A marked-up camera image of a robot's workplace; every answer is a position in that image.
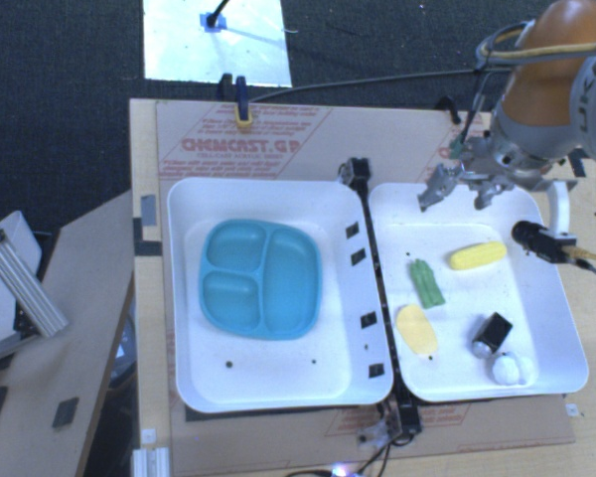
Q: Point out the black cylinder on white bracket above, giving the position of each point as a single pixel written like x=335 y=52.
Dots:
x=546 y=231

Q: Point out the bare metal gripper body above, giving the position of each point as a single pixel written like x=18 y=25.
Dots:
x=496 y=166

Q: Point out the white round toy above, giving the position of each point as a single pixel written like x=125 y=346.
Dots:
x=509 y=368

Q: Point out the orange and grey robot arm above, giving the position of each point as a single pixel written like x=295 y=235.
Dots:
x=551 y=77

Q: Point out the blue divided plate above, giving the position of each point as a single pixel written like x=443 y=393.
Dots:
x=260 y=278

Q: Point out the yellow oval toy food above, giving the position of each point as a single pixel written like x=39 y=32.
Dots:
x=416 y=329

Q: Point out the yellow corn cob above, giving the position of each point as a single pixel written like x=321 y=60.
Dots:
x=478 y=255

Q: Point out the thin black rod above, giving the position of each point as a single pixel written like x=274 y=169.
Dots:
x=377 y=276

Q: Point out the brown cardboard board red print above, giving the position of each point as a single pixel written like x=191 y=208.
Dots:
x=298 y=152

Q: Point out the white plastic tray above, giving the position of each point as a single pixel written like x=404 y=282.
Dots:
x=338 y=266
x=482 y=296

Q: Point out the green asparagus bundle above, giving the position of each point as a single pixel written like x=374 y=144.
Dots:
x=427 y=286

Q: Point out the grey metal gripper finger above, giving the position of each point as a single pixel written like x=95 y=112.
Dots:
x=488 y=196
x=439 y=187

